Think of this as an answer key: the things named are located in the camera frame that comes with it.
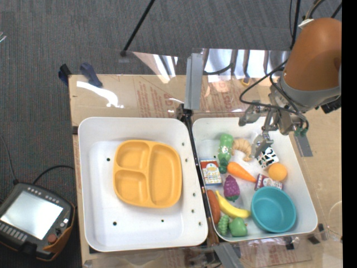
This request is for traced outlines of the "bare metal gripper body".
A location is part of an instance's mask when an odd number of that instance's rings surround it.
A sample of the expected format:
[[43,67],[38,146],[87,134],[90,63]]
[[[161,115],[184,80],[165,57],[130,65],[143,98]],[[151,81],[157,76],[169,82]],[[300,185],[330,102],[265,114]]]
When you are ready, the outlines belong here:
[[282,135],[290,132],[304,134],[307,130],[307,119],[298,105],[278,86],[271,85],[268,95],[270,105],[264,123],[266,131],[279,130]]

